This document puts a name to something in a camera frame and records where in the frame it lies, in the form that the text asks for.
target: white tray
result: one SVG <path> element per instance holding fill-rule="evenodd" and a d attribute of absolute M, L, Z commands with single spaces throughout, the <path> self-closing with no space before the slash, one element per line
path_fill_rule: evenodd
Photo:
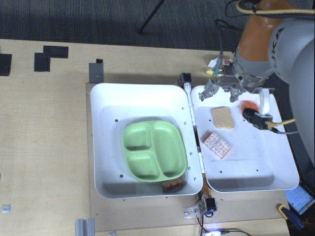
<path fill-rule="evenodd" d="M 105 198 L 193 195 L 202 187 L 198 151 L 186 93 L 166 85 L 98 84 L 91 91 L 95 187 Z M 125 164 L 122 137 L 135 122 L 165 120 L 183 138 L 188 169 L 184 187 L 163 193 L 162 184 L 140 182 Z"/>
<path fill-rule="evenodd" d="M 279 190 L 295 188 L 299 176 L 285 135 L 254 128 L 243 121 L 240 102 L 230 103 L 229 93 L 219 90 L 212 98 L 201 102 L 195 87 L 192 100 L 199 138 L 215 131 L 230 145 L 223 159 L 216 158 L 201 144 L 207 179 L 219 192 Z M 244 93 L 240 100 L 251 100 L 259 105 L 259 96 Z M 279 111 L 271 96 L 274 121 L 280 121 Z M 228 106 L 235 127 L 216 129 L 211 109 Z M 177 86 L 98 84 L 91 91 L 94 180 L 98 193 L 105 198 L 132 198 L 146 196 L 193 195 L 202 187 L 199 164 L 187 96 Z M 182 135 L 188 168 L 184 174 L 184 187 L 164 194 L 161 183 L 145 183 L 134 179 L 125 165 L 122 133 L 132 123 L 145 120 L 165 120 L 174 124 Z"/>
<path fill-rule="evenodd" d="M 299 183 L 299 175 L 286 135 L 253 127 L 242 117 L 242 102 L 249 100 L 260 104 L 258 94 L 243 93 L 239 101 L 231 103 L 230 93 L 220 89 L 213 97 L 201 102 L 198 93 L 204 86 L 195 87 L 192 101 L 197 130 L 203 154 L 207 180 L 210 186 L 219 192 L 284 190 L 293 189 Z M 233 129 L 215 127 L 211 110 L 226 106 L 231 110 Z M 280 122 L 281 117 L 274 96 L 270 95 L 270 114 L 273 121 Z M 217 133 L 231 150 L 223 159 L 212 154 L 202 140 L 209 132 Z"/>

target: red object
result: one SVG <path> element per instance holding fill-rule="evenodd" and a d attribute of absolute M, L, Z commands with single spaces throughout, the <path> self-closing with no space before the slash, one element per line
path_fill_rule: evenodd
<path fill-rule="evenodd" d="M 245 108 L 250 108 L 250 109 L 254 109 L 256 111 L 259 111 L 259 108 L 257 107 L 257 105 L 251 101 L 245 101 L 241 107 L 242 112 L 244 111 Z"/>

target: yellow cable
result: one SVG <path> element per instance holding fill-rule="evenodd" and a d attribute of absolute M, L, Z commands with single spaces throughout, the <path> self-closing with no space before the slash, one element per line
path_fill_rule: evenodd
<path fill-rule="evenodd" d="M 284 120 L 282 122 L 272 122 L 272 121 L 265 121 L 265 124 L 268 126 L 268 128 L 273 128 L 273 127 L 278 127 L 281 125 L 287 125 L 289 123 L 295 122 L 295 119 L 289 119 L 289 120 Z"/>
<path fill-rule="evenodd" d="M 236 3 L 236 9 L 239 12 L 242 12 L 244 14 L 250 14 L 250 15 L 273 15 L 273 14 L 310 14 L 315 15 L 315 10 L 313 9 L 286 9 L 286 10 L 257 10 L 256 12 L 253 12 L 252 10 L 246 10 L 240 7 L 240 2 L 242 0 L 239 0 Z"/>
<path fill-rule="evenodd" d="M 281 210 L 282 208 L 286 208 L 284 205 L 282 204 L 278 204 L 277 205 L 277 211 L 278 213 L 281 215 L 282 218 L 284 218 L 285 220 L 287 220 L 287 216 L 284 214 L 284 212 Z"/>

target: cracker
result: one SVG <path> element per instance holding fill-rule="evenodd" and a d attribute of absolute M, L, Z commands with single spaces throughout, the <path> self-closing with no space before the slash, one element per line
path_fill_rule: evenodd
<path fill-rule="evenodd" d="M 214 108 L 211 114 L 216 128 L 234 128 L 231 111 L 228 107 Z"/>
<path fill-rule="evenodd" d="M 231 149 L 231 146 L 215 132 L 211 133 L 203 141 L 203 144 L 220 159 L 224 158 L 224 156 Z"/>

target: dark gray carpet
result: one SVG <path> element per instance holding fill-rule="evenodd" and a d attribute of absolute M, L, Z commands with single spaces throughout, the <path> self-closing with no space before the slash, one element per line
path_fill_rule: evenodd
<path fill-rule="evenodd" d="M 230 0 L 166 0 L 143 35 L 136 30 L 159 0 L 0 0 L 0 38 L 218 50 L 214 20 Z M 288 0 L 311 8 L 313 0 Z M 239 33 L 224 31 L 224 49 Z"/>

